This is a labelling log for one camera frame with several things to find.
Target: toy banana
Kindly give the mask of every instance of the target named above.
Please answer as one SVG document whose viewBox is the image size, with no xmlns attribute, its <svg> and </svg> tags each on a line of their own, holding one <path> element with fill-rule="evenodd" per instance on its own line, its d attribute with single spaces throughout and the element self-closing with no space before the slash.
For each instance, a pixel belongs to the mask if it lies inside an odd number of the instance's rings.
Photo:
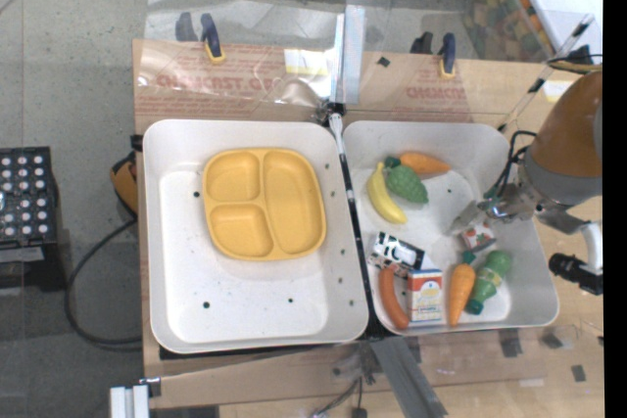
<svg viewBox="0 0 627 418">
<path fill-rule="evenodd" d="M 368 196 L 376 211 L 391 223 L 407 223 L 408 218 L 401 208 L 392 200 L 385 186 L 383 163 L 378 163 L 367 182 Z"/>
</svg>

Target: gray floor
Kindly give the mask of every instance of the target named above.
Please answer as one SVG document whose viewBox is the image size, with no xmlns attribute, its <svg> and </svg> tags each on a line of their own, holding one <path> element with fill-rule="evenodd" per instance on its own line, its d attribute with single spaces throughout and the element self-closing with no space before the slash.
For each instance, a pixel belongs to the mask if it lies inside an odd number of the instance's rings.
<svg viewBox="0 0 627 418">
<path fill-rule="evenodd" d="M 342 4 L 345 0 L 296 0 Z M 468 0 L 395 0 L 460 12 Z M 133 130 L 130 40 L 147 0 L 0 0 L 0 147 L 48 145 L 71 268 L 127 220 L 109 180 Z M 103 337 L 139 333 L 136 235 L 96 255 L 75 288 L 81 324 Z M 142 376 L 139 352 L 96 348 L 63 311 L 62 293 L 0 295 L 0 417 L 104 418 L 108 390 Z"/>
</svg>

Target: toy sausage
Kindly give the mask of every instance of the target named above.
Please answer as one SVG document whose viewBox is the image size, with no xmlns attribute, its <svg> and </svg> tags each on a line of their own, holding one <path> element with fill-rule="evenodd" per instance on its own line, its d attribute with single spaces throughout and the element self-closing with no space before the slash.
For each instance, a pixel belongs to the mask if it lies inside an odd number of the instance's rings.
<svg viewBox="0 0 627 418">
<path fill-rule="evenodd" d="M 410 318 L 399 304 L 394 292 L 394 271 L 391 268 L 384 268 L 379 272 L 379 292 L 383 308 L 390 316 L 390 319 L 398 329 L 407 329 L 410 325 Z"/>
</svg>

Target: orange divided plate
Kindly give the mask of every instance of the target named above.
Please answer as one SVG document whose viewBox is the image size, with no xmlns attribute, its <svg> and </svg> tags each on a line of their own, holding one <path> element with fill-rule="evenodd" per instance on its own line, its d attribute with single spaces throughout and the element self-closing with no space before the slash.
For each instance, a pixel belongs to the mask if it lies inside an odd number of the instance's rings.
<svg viewBox="0 0 627 418">
<path fill-rule="evenodd" d="M 314 169 L 293 150 L 221 152 L 205 166 L 203 198 L 214 244 L 234 258 L 304 256 L 326 235 Z"/>
</svg>

